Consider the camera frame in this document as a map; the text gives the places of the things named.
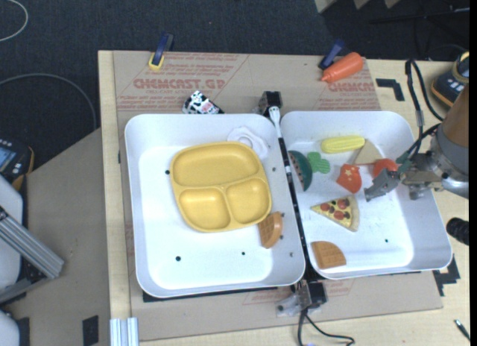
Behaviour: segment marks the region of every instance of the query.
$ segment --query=yellow corn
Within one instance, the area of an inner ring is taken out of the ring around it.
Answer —
[[[346,135],[328,138],[322,141],[321,150],[327,154],[356,150],[364,146],[366,139],[359,135]]]

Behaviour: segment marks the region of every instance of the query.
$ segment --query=black fabric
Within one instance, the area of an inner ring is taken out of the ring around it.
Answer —
[[[440,45],[468,47],[469,36],[468,13],[369,23],[441,11],[449,3],[468,6],[469,0],[402,0],[391,9],[371,0],[361,10],[353,0],[337,0],[322,13],[314,0],[17,1],[29,21],[19,35],[0,41],[0,83],[32,72],[58,75],[84,90],[98,116],[98,50],[154,51],[163,31],[174,35],[175,51],[325,55],[340,38],[342,54],[398,60],[423,57]],[[0,40],[23,20],[20,7],[0,0]],[[449,47],[432,53],[433,59],[449,56],[455,56]],[[92,130],[89,107],[69,84],[53,78],[0,84],[0,136],[30,145],[36,168]]]

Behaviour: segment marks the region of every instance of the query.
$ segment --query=pen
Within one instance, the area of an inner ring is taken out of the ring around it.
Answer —
[[[459,328],[459,330],[462,332],[462,334],[464,334],[466,336],[466,338],[470,341],[470,335],[467,332],[467,330],[465,329],[464,325],[458,319],[454,320],[454,322],[457,325],[457,327]]]

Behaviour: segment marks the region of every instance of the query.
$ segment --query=yellow plate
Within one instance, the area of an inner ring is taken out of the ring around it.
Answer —
[[[240,142],[185,148],[171,162],[174,197],[184,220],[202,232],[256,224],[271,210],[262,162]]]

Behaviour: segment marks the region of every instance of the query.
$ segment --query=blue marker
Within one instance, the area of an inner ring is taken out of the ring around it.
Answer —
[[[341,51],[341,49],[344,47],[344,41],[337,39],[335,43],[333,44],[333,47],[331,48],[331,51],[328,53],[327,56],[325,56],[320,64],[318,65],[318,68],[321,70],[324,70],[328,68],[330,65],[333,64],[333,60],[335,57],[338,55],[338,53]]]

